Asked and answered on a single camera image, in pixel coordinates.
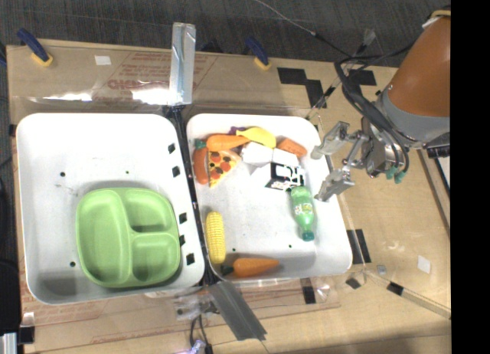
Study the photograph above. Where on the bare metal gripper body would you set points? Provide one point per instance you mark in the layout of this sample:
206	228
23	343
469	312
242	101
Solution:
377	153

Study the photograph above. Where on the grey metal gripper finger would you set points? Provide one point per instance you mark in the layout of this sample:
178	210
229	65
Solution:
337	184
333	139

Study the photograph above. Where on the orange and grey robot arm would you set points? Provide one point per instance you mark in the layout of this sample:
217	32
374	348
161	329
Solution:
421	76

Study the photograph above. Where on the orange bread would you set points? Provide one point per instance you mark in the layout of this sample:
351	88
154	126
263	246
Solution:
293	147

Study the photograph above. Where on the green plastic bottle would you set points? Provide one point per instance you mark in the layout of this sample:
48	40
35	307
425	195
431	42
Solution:
303	210

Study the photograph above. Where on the black and white carton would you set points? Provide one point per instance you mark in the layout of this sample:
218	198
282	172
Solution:
285	174

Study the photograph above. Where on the yellow banana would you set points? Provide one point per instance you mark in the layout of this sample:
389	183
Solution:
260	137

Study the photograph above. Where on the white plastic tray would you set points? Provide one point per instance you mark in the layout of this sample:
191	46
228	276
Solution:
95	153
260	222

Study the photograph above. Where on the purple grapes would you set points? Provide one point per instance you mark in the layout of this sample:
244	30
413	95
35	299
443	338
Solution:
237	130

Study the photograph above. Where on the orange carrot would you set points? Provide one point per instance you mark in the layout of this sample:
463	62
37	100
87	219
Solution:
254	267
224	142

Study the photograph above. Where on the pizza slice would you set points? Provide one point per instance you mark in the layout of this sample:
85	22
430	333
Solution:
220	164

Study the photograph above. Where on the yellow corn cob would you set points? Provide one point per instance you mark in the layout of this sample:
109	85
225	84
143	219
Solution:
216	237

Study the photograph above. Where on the orange sausage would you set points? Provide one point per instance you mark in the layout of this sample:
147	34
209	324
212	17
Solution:
200	166

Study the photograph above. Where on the green divided plate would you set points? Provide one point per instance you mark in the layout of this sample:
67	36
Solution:
126	237

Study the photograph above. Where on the brown cardboard board red print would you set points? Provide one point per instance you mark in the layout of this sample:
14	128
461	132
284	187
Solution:
115	73

